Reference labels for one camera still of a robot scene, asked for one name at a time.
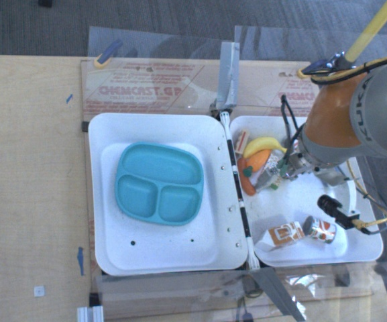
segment blue divided plate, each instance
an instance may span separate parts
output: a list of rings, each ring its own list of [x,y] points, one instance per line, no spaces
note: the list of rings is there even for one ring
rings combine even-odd
[[[122,153],[115,198],[130,217],[165,225],[192,221],[201,207],[204,173],[199,160],[184,150],[138,142]]]

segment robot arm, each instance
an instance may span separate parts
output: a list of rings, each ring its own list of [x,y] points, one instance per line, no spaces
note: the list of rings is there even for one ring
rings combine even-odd
[[[333,168],[354,156],[387,158],[387,64],[321,89],[282,176]]]

